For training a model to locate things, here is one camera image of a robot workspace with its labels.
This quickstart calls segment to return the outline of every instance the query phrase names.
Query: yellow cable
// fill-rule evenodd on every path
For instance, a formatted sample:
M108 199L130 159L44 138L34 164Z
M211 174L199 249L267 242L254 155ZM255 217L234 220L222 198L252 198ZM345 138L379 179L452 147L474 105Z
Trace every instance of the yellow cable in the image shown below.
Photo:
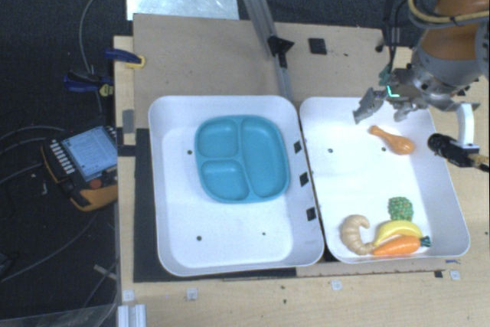
M408 8L410 9L410 12L413 15L415 15L421 21L428 22L431 24L454 23L455 25L457 25L458 22L469 21L471 19L477 19L477 18L488 18L490 16L489 11L479 11L479 12L473 12L471 14L455 15L452 17L436 17L434 15L428 15L421 12L415 6L414 0L407 0L407 2L408 2Z

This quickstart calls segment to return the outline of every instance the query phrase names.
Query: toy banana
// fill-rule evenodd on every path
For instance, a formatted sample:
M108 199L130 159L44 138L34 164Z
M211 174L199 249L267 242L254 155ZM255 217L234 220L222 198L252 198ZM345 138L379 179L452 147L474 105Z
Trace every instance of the toy banana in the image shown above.
M386 224L380 226L377 232L376 240L373 245L377 247L383 240L392 237L396 234L402 234L404 236L415 236L417 238L423 237L422 231L413 222L405 220L389 221Z

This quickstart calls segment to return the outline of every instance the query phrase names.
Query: black floor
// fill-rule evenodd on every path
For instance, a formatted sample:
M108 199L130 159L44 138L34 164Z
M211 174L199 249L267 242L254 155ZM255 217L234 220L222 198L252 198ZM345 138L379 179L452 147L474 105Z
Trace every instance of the black floor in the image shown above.
M276 21L380 28L385 0L268 1ZM26 126L72 129L98 117L92 93L68 93L63 88L63 75L69 69L83 70L77 32L87 2L0 0L0 137ZM240 15L246 17L241 2L239 6ZM112 36L130 32L125 0L95 1L83 37L98 74L110 74L103 49L111 45ZM402 43L414 44L419 34L408 29ZM110 122L113 103L103 100L102 104L103 119ZM88 306L108 304L115 296L114 282L105 280L90 298L102 277L93 266L109 267L116 258L113 206L96 214L79 212L42 168L2 181L41 161L39 142L5 149L50 135L50 130L32 129L0 140L0 253L15 260L0 278L0 319L78 309L87 300ZM80 233L60 253L13 276Z

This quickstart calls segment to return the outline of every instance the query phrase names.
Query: orange carrot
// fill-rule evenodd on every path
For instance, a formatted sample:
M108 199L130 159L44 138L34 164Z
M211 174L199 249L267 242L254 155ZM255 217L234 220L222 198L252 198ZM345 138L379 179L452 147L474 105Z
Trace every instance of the orange carrot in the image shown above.
M429 236L420 239L415 236L400 236L381 244L373 251L373 255L403 255L415 252L420 246L430 247Z

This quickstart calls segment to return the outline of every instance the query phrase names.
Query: orange handle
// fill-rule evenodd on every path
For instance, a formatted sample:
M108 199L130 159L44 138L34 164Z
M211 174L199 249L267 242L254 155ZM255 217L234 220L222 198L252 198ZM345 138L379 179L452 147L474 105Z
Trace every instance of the orange handle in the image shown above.
M404 136L390 134L383 131L378 126L372 126L369 129L369 133L383 138L390 146L391 150L397 154L410 154L415 149L415 145L410 139L405 138Z

